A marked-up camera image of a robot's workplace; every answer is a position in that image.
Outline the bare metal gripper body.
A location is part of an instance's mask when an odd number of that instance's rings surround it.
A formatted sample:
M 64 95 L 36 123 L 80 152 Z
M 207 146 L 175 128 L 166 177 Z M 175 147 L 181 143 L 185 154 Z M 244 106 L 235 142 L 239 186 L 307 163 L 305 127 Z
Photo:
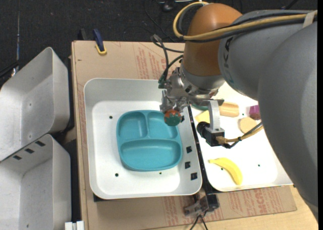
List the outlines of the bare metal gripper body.
M 170 109 L 175 109 L 177 100 L 184 101 L 185 107 L 190 105 L 207 107 L 213 96 L 218 93 L 218 75 L 195 75 L 187 69 L 174 69 L 167 77 L 161 75 L 162 97 L 167 97 Z

